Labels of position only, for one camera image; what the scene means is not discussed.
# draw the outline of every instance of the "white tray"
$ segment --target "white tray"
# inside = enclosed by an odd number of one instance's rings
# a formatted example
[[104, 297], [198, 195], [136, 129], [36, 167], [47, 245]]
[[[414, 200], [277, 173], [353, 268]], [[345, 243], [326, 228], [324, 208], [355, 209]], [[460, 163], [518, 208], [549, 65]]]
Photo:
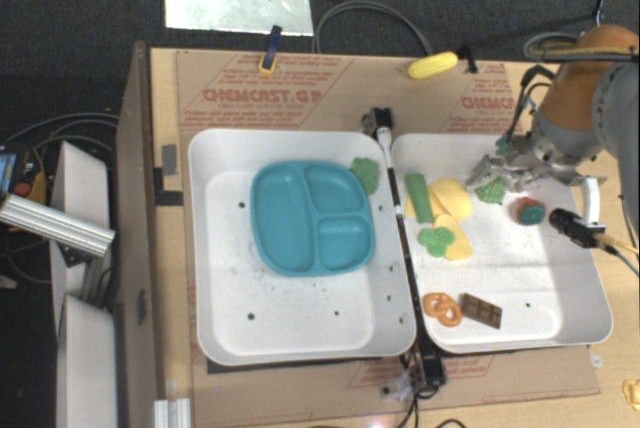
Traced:
[[[260, 259], [249, 213], [251, 182], [264, 166], [354, 158], [380, 165], [369, 197], [375, 251], [362, 268], [288, 277]], [[384, 156], [359, 133], [212, 129], [189, 147], [197, 327], [200, 346], [224, 365], [399, 355], [416, 323]]]
[[[479, 135], [404, 135], [393, 145], [403, 207], [404, 175], [420, 172], [427, 183], [450, 177], [464, 184], [484, 154], [495, 152], [497, 137]], [[545, 221], [525, 227], [513, 218], [518, 198], [542, 201], [577, 212], [571, 190], [554, 180], [528, 192], [507, 193], [503, 205], [485, 204], [472, 195], [473, 213], [461, 222], [474, 255], [449, 261], [431, 257], [417, 241], [427, 225], [406, 220], [407, 236], [420, 295], [443, 291], [454, 299], [470, 293], [502, 307], [500, 329], [463, 318], [447, 328], [425, 316], [433, 341], [453, 353], [485, 352], [600, 342], [613, 326], [609, 305], [589, 250], [558, 234]]]

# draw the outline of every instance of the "blue divided plate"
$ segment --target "blue divided plate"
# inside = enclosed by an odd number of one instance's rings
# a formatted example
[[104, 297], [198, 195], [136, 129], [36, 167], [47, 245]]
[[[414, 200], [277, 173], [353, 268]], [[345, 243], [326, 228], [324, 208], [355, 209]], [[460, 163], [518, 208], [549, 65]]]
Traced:
[[260, 257], [285, 275], [350, 272], [371, 259], [375, 245], [360, 181], [329, 162], [261, 169], [251, 185], [251, 225]]

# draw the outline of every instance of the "brown pretzel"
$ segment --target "brown pretzel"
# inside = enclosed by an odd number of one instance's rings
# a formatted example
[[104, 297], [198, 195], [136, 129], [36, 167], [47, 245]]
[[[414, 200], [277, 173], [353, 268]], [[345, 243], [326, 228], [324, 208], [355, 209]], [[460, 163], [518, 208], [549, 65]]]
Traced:
[[446, 293], [429, 293], [422, 297], [422, 307], [427, 316], [438, 318], [445, 327], [455, 327], [462, 321], [458, 303]]

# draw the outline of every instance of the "red button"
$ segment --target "red button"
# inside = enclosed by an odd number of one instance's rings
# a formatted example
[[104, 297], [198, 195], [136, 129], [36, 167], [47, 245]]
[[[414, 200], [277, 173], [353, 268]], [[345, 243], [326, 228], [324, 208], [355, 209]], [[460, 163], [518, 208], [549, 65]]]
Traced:
[[13, 187], [13, 193], [19, 197], [27, 197], [31, 193], [31, 185], [29, 183], [18, 183]]

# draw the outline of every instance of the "cardboard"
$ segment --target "cardboard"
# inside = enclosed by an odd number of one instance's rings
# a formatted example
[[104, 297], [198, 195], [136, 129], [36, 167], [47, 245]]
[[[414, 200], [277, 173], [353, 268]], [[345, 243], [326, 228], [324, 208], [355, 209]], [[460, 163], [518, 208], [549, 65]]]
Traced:
[[[252, 127], [356, 131], [361, 116], [374, 106], [393, 109], [395, 136], [500, 133], [511, 122], [513, 98], [500, 63], [479, 64], [477, 76], [467, 74], [461, 64], [416, 82], [403, 74], [411, 62], [408, 59], [282, 55], [276, 75], [268, 78], [257, 73], [258, 56], [152, 50], [154, 166], [162, 168], [163, 147], [175, 146], [182, 162], [176, 174], [164, 176], [163, 185], [184, 191], [185, 201], [185, 150], [190, 138], [206, 127], [255, 124]], [[303, 74], [306, 71], [313, 75]], [[166, 385], [171, 386], [165, 392], [193, 398], [198, 428], [406, 411], [407, 404], [385, 401], [381, 393], [403, 371], [398, 358], [208, 373], [194, 330], [188, 201], [185, 210], [160, 206], [156, 211], [157, 266], [163, 291], [156, 310], [163, 312], [159, 322], [163, 348], [171, 349], [163, 354]], [[184, 230], [179, 226], [182, 220]], [[166, 231], [171, 237], [161, 236]], [[171, 277], [164, 275], [169, 270]], [[189, 319], [190, 334], [185, 332], [185, 319]], [[424, 408], [599, 391], [584, 347], [448, 358], [445, 365], [449, 383]]]

